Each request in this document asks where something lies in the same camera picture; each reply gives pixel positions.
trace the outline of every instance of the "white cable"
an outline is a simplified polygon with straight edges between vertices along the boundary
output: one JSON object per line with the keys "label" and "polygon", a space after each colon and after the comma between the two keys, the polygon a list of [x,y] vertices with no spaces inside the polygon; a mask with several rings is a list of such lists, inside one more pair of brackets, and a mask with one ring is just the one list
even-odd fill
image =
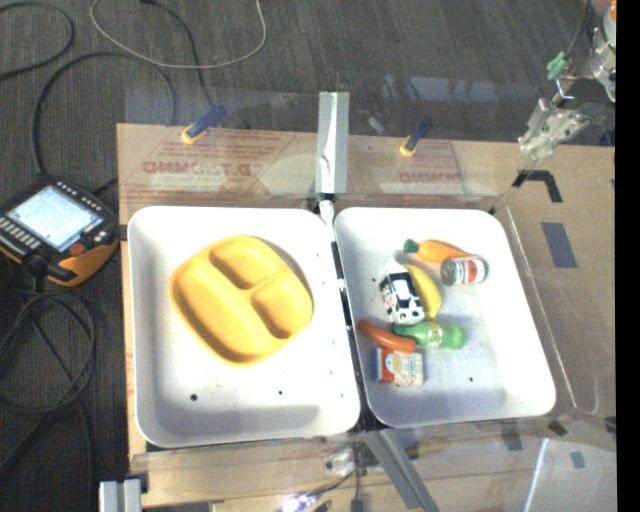
{"label": "white cable", "polygon": [[109,41],[111,41],[113,44],[115,44],[118,48],[130,53],[131,55],[134,55],[135,57],[138,57],[139,59],[145,60],[151,64],[155,64],[156,66],[161,66],[161,67],[165,67],[165,68],[174,68],[174,69],[214,69],[214,68],[221,68],[224,66],[230,66],[231,64],[236,64],[237,62],[243,61],[245,59],[248,59],[249,57],[255,55],[256,53],[258,53],[262,47],[264,46],[264,42],[267,39],[267,24],[264,21],[264,16],[262,14],[262,8],[260,7],[260,0],[256,0],[256,7],[258,9],[258,16],[260,17],[260,24],[262,25],[262,39],[260,41],[260,43],[258,44],[258,46],[256,46],[253,50],[251,50],[249,53],[238,57],[237,59],[232,59],[226,62],[220,62],[218,64],[208,64],[208,65],[189,65],[189,64],[168,64],[166,62],[159,62],[157,60],[151,59],[150,57],[147,57],[145,55],[142,55],[141,53],[136,52],[135,50],[129,48],[128,46],[125,46],[124,44],[122,44],[120,41],[118,41],[117,39],[115,39],[113,36],[111,36],[110,34],[108,34],[98,23],[98,20],[96,20],[95,17],[95,8],[96,5],[98,5],[98,3],[100,2],[100,0],[93,0],[93,2],[91,3],[91,8],[89,10],[89,15],[91,17],[91,21],[93,22],[93,25],[96,27],[96,29],[98,30],[98,32],[100,32],[104,37],[106,37]]}

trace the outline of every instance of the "green bottle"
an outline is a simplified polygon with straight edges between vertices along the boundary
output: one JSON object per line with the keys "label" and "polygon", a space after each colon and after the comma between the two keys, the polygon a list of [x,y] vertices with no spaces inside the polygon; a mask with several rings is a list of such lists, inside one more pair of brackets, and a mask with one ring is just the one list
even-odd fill
{"label": "green bottle", "polygon": [[420,322],[415,325],[393,324],[392,330],[398,336],[412,338],[421,347],[462,348],[467,334],[459,325],[440,325],[436,322]]}

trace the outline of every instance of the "yellow banana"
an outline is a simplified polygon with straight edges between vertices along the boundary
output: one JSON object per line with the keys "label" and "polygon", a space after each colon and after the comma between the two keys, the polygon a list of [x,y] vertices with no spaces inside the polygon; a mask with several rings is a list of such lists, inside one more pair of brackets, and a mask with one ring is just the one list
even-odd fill
{"label": "yellow banana", "polygon": [[442,295],[440,294],[438,285],[431,279],[429,274],[420,267],[404,264],[403,267],[407,269],[407,272],[409,272],[411,276],[411,282],[416,292],[418,292],[418,297],[420,297],[424,312],[429,320],[433,320],[442,307]]}

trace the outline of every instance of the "yellow plate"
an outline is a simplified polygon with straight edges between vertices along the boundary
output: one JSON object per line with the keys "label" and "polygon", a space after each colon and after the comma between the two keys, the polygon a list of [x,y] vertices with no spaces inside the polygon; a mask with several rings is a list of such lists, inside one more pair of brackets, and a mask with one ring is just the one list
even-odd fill
{"label": "yellow plate", "polygon": [[266,242],[248,235],[194,254],[171,275],[169,294],[197,337],[231,365],[273,355],[313,314],[313,300],[298,275]]}

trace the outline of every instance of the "sausage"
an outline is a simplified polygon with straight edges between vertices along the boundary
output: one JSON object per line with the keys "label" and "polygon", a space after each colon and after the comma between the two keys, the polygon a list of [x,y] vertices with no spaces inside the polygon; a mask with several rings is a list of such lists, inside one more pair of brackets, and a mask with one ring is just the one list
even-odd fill
{"label": "sausage", "polygon": [[414,340],[380,329],[380,327],[369,320],[359,320],[357,327],[362,334],[372,341],[375,341],[381,347],[405,353],[415,352],[416,350],[416,342]]}

